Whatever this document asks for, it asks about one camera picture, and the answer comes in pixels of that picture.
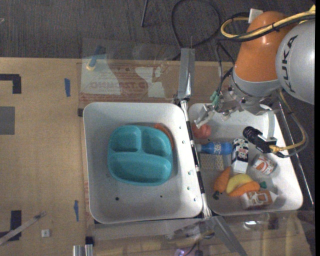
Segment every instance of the white can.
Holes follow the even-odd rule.
[[[257,154],[252,161],[252,167],[264,175],[269,175],[275,170],[277,164],[264,155]]]

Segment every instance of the white connector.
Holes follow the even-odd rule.
[[[48,237],[50,237],[50,229],[42,229],[42,230],[41,230],[41,237],[42,237],[42,238],[48,238]]]
[[[263,13],[264,13],[263,10],[257,10],[257,9],[251,8],[248,23],[251,24],[256,17],[258,17],[260,14],[263,14]]]

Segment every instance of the gray square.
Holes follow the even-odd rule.
[[[15,134],[15,107],[0,106],[0,135]]]

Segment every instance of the orange object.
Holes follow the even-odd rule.
[[[287,18],[277,11],[266,11],[256,17],[247,32],[271,25]],[[234,65],[236,75],[249,82],[265,82],[277,80],[276,55],[279,45],[286,34],[295,25],[288,25],[254,40],[241,44],[237,60]]]
[[[197,139],[207,139],[211,135],[211,126],[204,124],[200,128],[196,126],[195,123],[192,124],[191,126],[193,135]]]
[[[156,128],[156,129],[158,129],[158,130],[160,130],[160,131],[162,131],[162,132],[165,133],[165,135],[166,135],[166,136],[169,138],[169,140],[170,140],[171,148],[174,149],[174,147],[175,147],[175,146],[174,146],[174,140],[173,140],[170,132],[168,131],[168,129],[165,128],[165,126],[162,125],[161,123],[156,123],[156,124],[154,125],[154,128]]]
[[[260,185],[256,181],[248,182],[238,188],[236,188],[234,191],[232,191],[230,194],[228,194],[230,197],[240,197],[244,193],[252,192],[252,191],[259,191]]]
[[[218,178],[215,180],[213,184],[213,190],[219,191],[220,193],[224,192],[227,188],[229,177],[230,177],[230,166],[227,167],[221,174],[218,176]]]

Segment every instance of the plastic tray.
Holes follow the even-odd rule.
[[[103,224],[193,218],[203,208],[186,119],[170,103],[95,102],[83,111],[89,208]],[[121,182],[108,170],[108,144],[121,126],[160,123],[172,134],[172,172],[157,186]]]
[[[108,168],[118,181],[139,186],[165,183],[172,171],[172,147],[155,128],[124,125],[113,131],[108,145]]]
[[[198,118],[198,114],[203,104],[194,104],[189,109],[190,121]],[[243,130],[247,126],[252,126],[260,131],[264,129],[264,116],[253,115],[248,111],[236,111],[231,114],[231,117],[225,121],[222,115],[215,113],[212,120],[208,125],[211,126],[212,132],[210,141],[213,142],[232,142],[235,138],[244,138]],[[274,137],[277,138],[277,145],[284,146],[284,138],[281,133],[278,120],[275,120]],[[196,140],[197,143],[207,143],[206,140]],[[252,143],[249,143],[249,159],[251,163],[256,154],[261,153]],[[199,154],[200,164],[205,168],[201,168],[202,180],[204,189],[207,196],[208,206],[216,214],[229,216],[229,215],[248,215],[260,214],[267,212],[281,212],[281,211],[294,211],[299,209],[303,204],[303,195],[298,183],[298,179],[292,165],[290,158],[279,158],[276,155],[269,153],[266,154],[273,162],[277,163],[276,169],[270,175],[260,174],[248,167],[247,174],[258,182],[265,181],[268,189],[278,194],[278,199],[264,209],[259,210],[243,210],[239,198],[234,198],[222,193],[219,197],[215,196],[213,190],[213,183],[217,176],[223,171],[224,168],[231,165],[231,155],[223,156],[223,168],[215,168],[214,163],[202,163],[203,154]]]

